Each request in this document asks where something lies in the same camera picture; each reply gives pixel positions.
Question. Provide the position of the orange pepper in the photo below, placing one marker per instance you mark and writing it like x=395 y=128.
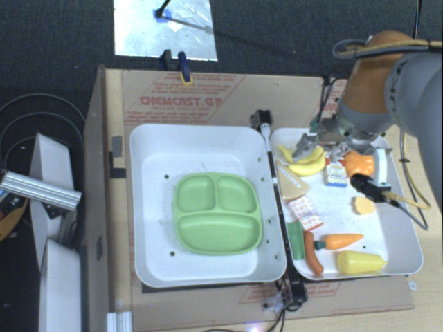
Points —
x=360 y=164

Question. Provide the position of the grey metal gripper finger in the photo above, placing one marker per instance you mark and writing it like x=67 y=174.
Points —
x=304 y=146
x=334 y=153

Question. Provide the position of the tan sandwich wedge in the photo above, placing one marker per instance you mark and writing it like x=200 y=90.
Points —
x=290 y=185

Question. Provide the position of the red and white packet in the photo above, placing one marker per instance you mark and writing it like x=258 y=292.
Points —
x=306 y=213

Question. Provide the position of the orange sausage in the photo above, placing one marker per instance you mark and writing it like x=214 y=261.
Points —
x=312 y=254

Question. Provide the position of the black cylinder on white bracket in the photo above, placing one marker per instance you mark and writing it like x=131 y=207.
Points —
x=367 y=184

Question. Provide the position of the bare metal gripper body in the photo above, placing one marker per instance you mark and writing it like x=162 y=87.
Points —
x=358 y=142

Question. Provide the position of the yellow biscuit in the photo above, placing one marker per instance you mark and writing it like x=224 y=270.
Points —
x=363 y=206

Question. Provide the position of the green divided plate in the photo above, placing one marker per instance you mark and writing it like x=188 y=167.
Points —
x=216 y=227

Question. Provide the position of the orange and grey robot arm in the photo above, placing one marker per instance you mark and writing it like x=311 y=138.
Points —
x=412 y=88

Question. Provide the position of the thin black and white rod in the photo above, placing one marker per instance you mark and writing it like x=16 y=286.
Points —
x=280 y=206

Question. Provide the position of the yellow squeeze bottle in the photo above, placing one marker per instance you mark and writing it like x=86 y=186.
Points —
x=358 y=262

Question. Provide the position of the white plastic tray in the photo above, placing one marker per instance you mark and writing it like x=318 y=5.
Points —
x=339 y=220
x=155 y=254

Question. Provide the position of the white carton with blue base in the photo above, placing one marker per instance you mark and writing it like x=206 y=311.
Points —
x=335 y=175

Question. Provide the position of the brown cardboard board, red print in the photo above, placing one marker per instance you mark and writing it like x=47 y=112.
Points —
x=194 y=99

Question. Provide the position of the orange carrot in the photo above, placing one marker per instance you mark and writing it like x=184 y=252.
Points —
x=341 y=241

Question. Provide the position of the yellow banana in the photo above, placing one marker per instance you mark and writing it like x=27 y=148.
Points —
x=308 y=167

